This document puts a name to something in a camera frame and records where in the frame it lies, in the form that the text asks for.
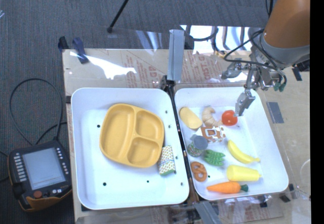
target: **yellow bowl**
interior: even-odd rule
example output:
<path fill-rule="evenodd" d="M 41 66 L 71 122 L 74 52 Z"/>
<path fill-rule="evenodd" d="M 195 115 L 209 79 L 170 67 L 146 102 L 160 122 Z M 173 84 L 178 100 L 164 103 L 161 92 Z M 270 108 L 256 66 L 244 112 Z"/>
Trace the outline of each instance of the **yellow bowl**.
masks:
<path fill-rule="evenodd" d="M 109 159 L 135 167 L 154 165 L 161 154 L 164 124 L 154 113 L 129 104 L 114 104 L 104 118 L 100 149 Z"/>

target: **gray screen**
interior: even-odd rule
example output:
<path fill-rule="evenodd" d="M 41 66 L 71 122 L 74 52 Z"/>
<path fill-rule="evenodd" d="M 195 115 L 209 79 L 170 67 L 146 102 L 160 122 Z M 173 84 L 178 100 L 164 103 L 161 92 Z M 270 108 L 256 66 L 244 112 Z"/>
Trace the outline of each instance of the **gray screen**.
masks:
<path fill-rule="evenodd" d="M 23 159 L 33 190 L 65 181 L 54 148 L 25 154 Z"/>

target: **tomato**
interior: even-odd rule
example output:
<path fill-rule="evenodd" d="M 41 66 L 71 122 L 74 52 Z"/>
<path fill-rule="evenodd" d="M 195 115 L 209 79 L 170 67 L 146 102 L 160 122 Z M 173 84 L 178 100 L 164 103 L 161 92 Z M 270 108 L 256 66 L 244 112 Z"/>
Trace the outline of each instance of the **tomato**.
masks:
<path fill-rule="evenodd" d="M 237 116 L 234 116 L 233 110 L 227 110 L 222 114 L 222 122 L 226 126 L 233 126 L 237 124 Z"/>

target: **brown cylinder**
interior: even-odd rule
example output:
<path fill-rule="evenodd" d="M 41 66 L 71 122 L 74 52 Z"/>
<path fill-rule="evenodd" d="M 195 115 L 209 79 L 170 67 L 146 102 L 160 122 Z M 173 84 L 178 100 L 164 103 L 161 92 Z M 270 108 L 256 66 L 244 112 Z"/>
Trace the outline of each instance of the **brown cylinder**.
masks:
<path fill-rule="evenodd" d="M 265 41 L 277 48 L 310 44 L 310 0 L 277 0 L 264 29 Z"/>

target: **divided plate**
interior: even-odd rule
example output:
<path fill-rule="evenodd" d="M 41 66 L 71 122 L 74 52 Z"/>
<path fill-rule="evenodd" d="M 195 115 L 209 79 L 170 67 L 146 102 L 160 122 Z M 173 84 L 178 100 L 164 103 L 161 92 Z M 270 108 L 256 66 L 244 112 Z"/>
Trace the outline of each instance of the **divided plate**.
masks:
<path fill-rule="evenodd" d="M 100 132 L 102 153 L 116 162 L 149 167 L 162 152 L 164 125 L 154 113 L 129 104 L 111 106 Z"/>
<path fill-rule="evenodd" d="M 173 150 L 176 172 L 159 175 L 158 165 L 133 167 L 107 158 L 100 150 L 100 132 L 109 108 L 118 103 L 143 108 L 164 124 L 163 146 Z M 169 95 L 155 88 L 81 88 L 71 97 L 76 187 L 88 209 L 179 204 L 189 184 Z"/>
<path fill-rule="evenodd" d="M 211 106 L 215 109 L 213 117 L 220 120 L 222 113 L 226 110 L 234 110 L 239 95 L 244 91 L 243 87 L 208 87 L 208 88 L 183 88 L 175 93 L 175 104 L 177 112 L 182 107 L 190 108 L 200 119 L 203 109 Z M 225 154 L 222 166 L 213 166 L 205 162 L 203 155 L 192 157 L 188 154 L 189 163 L 198 161 L 204 164 L 207 170 L 207 179 L 198 182 L 193 178 L 194 187 L 197 193 L 206 200 L 228 199 L 242 196 L 253 196 L 282 192 L 288 186 L 288 175 L 274 139 L 267 116 L 262 106 L 259 95 L 251 90 L 255 100 L 248 109 L 245 109 L 243 116 L 238 117 L 234 126 L 222 125 L 223 134 L 226 138 L 221 142 L 210 142 L 207 149 Z M 193 134 L 201 135 L 201 129 L 192 130 L 188 128 L 180 116 L 180 128 L 186 146 L 191 143 Z M 233 140 L 237 146 L 253 157 L 259 157 L 260 162 L 243 164 L 237 161 L 227 149 L 227 140 Z M 207 186 L 228 181 L 226 169 L 229 165 L 240 165 L 258 170 L 261 178 L 256 182 L 239 182 L 247 184 L 247 192 L 240 191 L 236 194 L 222 194 L 207 190 Z"/>

